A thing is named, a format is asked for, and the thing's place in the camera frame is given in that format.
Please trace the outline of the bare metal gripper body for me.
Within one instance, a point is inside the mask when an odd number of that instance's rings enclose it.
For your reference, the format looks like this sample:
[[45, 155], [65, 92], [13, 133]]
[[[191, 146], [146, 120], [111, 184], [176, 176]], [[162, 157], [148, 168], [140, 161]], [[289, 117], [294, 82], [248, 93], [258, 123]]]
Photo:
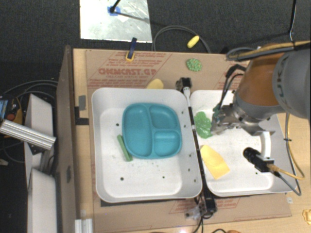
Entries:
[[218, 118], [222, 121], [224, 126], [230, 122], [242, 123], [242, 129], [247, 133], [261, 133], [264, 131], [264, 129], [259, 126], [260, 120], [248, 116], [244, 110], [235, 104], [222, 106], [218, 113]]

